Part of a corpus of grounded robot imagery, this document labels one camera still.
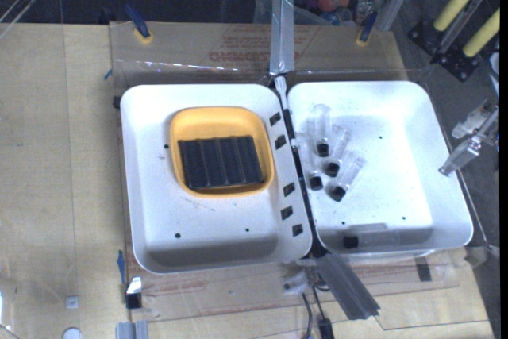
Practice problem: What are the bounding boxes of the thin black and white rod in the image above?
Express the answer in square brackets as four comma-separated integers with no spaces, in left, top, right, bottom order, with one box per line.
[273,75,321,256]

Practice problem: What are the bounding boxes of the yellow rectangular bowl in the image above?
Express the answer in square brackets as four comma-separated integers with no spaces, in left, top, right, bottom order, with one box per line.
[169,106,275,196]

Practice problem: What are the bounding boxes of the white plastic tray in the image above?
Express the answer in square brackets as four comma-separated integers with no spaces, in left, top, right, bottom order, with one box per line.
[285,80,475,256]
[119,83,314,275]

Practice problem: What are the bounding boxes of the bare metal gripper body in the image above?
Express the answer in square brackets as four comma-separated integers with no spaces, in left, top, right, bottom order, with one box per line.
[478,98,500,150]

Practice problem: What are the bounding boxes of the black ribbed rectangular insert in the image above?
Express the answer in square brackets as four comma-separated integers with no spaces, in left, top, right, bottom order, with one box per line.
[177,135,266,190]

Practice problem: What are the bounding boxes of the clear plastic bottle black cap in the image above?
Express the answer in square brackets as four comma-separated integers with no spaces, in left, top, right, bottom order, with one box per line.
[324,126,352,179]
[310,103,333,156]
[329,152,366,202]
[295,133,325,192]

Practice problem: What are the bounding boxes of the brown cardboard board red print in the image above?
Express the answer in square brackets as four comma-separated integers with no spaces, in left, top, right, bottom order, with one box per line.
[107,20,464,325]

